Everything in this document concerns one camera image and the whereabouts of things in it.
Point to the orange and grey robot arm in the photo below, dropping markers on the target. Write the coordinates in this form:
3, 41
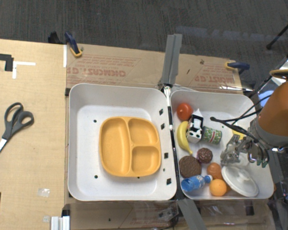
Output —
278, 113

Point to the blue plastic bottle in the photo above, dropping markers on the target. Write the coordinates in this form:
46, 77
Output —
193, 183

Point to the white plastic tray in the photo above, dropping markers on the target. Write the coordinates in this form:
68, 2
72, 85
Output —
88, 142
222, 104

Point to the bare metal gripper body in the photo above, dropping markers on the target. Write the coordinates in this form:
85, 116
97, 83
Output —
247, 148

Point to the red tomato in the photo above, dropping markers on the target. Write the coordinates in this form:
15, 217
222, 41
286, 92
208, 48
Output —
184, 111

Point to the green can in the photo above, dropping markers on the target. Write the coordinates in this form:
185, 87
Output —
212, 135

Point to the brown chocolate doughnut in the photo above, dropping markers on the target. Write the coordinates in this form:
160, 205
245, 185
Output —
204, 155

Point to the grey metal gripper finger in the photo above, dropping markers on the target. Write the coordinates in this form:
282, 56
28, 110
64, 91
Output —
225, 159
235, 157

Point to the brown cardboard board red print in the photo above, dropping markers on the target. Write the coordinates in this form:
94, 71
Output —
137, 68

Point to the yellow banana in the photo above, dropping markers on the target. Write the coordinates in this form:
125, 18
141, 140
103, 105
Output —
181, 138

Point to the white and black milk carton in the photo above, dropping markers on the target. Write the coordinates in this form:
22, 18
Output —
194, 132

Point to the white round lid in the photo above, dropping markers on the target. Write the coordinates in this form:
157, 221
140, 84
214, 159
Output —
239, 181

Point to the orange divided plate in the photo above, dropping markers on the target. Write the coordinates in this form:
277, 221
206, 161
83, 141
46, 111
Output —
129, 147

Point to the orange ball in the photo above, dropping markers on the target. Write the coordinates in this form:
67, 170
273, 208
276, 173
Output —
218, 187

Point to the brown round biscuit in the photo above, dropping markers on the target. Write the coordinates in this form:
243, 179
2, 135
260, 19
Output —
189, 167

